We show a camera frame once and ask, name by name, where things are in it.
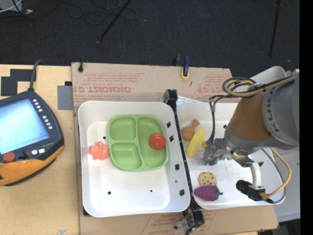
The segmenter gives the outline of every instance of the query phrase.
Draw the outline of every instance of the black pole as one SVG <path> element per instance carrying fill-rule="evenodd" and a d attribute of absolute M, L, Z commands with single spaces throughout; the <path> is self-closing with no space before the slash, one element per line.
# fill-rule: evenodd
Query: black pole
<path fill-rule="evenodd" d="M 126 3 L 123 5 L 123 7 L 119 10 L 119 12 L 116 14 L 115 18 L 112 20 L 112 22 L 109 24 L 109 26 L 106 28 L 106 30 L 101 34 L 101 36 L 97 40 L 97 44 L 100 43 L 104 36 L 107 34 L 107 32 L 111 29 L 113 24 L 116 22 L 116 20 L 120 17 L 120 15 L 123 13 L 123 11 L 126 9 L 128 4 L 131 2 L 131 0 L 127 0 Z"/>
<path fill-rule="evenodd" d="M 273 52 L 273 46 L 274 46 L 274 41 L 275 41 L 275 36 L 276 36 L 276 28 L 277 28 L 277 22 L 278 22 L 278 15 L 279 15 L 279 9 L 281 7 L 281 1 L 282 0 L 277 0 L 276 4 L 276 13 L 275 13 L 275 20 L 274 20 L 274 28 L 273 28 L 273 34 L 272 34 L 272 39 L 270 42 L 270 47 L 269 47 L 269 55 L 272 55 Z"/>

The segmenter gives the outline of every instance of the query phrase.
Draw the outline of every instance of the cookie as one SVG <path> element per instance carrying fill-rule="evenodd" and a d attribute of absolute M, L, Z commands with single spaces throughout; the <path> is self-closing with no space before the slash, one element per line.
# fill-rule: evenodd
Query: cookie
<path fill-rule="evenodd" d="M 200 186 L 207 186 L 207 185 L 216 186 L 217 185 L 216 177 L 210 171 L 201 172 L 198 177 L 198 182 Z"/>

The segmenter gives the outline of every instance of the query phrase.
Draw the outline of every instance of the pink toy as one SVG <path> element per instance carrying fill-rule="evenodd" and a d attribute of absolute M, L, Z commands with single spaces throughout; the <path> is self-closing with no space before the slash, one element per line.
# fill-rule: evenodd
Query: pink toy
<path fill-rule="evenodd" d="M 89 148 L 89 153 L 92 155 L 93 159 L 105 160 L 109 154 L 109 147 L 99 141 L 96 145 L 92 145 Z"/>

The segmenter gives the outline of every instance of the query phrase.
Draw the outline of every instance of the cardboard box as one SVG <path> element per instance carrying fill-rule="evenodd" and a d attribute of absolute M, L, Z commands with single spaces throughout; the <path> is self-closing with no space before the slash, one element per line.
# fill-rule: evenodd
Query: cardboard box
<path fill-rule="evenodd" d="M 87 234 L 177 235 L 173 225 L 182 213 L 152 213 L 106 218 L 84 215 L 80 167 L 80 144 L 77 112 L 89 100 L 160 101 L 167 89 L 177 90 L 179 96 L 208 102 L 216 94 L 224 94 L 222 83 L 231 77 L 229 69 L 189 68 L 189 78 L 180 77 L 181 67 L 143 65 L 72 63 L 73 103 L 75 115 L 76 156 L 80 208 L 80 230 Z M 227 99 L 224 102 L 237 102 Z M 217 235 L 276 229 L 278 222 L 273 206 L 238 207 L 203 210 L 205 224 L 192 232 L 196 235 Z"/>

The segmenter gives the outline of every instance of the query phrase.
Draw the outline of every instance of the emergency stop button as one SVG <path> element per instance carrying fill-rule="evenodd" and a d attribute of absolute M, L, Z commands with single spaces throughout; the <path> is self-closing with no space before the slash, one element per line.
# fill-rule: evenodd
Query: emergency stop button
<path fill-rule="evenodd" d="M 7 153 L 4 153 L 3 156 L 3 161 L 5 163 L 11 163 L 11 162 L 14 162 L 15 161 L 15 153 L 10 151 L 10 152 L 7 152 Z"/>

